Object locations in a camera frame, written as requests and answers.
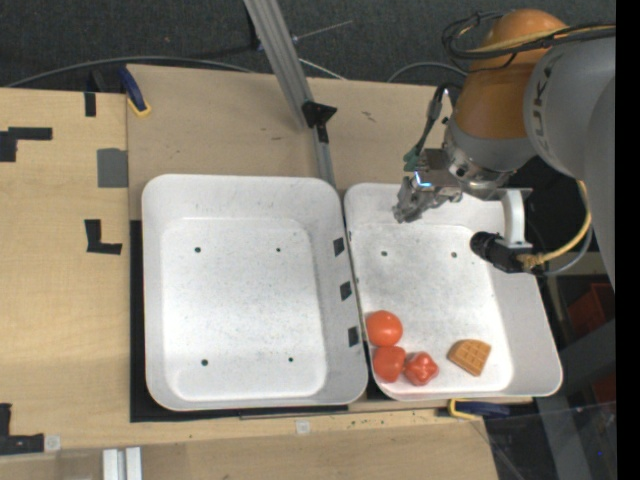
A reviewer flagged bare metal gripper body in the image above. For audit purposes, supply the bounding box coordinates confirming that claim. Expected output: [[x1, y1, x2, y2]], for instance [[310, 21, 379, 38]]
[[412, 148, 513, 205]]

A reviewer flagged white plastic tray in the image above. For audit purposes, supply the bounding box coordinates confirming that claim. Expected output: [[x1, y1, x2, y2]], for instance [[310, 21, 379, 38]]
[[342, 182, 565, 403], [141, 173, 370, 413]]

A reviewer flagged red tomato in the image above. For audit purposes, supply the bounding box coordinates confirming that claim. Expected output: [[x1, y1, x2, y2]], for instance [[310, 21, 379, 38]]
[[364, 309, 405, 348]]

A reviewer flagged red-orange toy fruit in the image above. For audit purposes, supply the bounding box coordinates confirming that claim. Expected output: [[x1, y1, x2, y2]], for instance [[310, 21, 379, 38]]
[[371, 345, 407, 384]]

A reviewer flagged tan waffle piece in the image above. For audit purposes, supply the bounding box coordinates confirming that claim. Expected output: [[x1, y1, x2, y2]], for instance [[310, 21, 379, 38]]
[[446, 338, 493, 378]]

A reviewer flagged red bell pepper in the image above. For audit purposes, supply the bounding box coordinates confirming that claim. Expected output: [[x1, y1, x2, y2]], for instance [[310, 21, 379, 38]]
[[403, 351, 441, 388]]

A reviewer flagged black cylinder on white bracket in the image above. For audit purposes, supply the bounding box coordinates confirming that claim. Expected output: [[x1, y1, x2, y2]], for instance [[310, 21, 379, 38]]
[[469, 187, 540, 275]]

